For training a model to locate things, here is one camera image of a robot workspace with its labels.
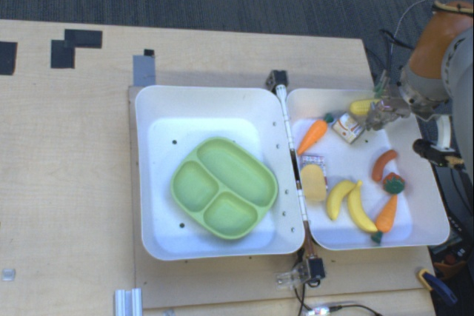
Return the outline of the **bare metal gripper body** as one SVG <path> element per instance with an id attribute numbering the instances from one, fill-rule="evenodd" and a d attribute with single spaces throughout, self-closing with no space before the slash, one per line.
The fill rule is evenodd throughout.
<path id="1" fill-rule="evenodd" d="M 435 115 L 435 109 L 443 102 L 423 95 L 414 89 L 385 89 L 380 97 L 382 112 L 389 112 L 400 118 L 414 115 L 423 121 L 429 121 Z"/>

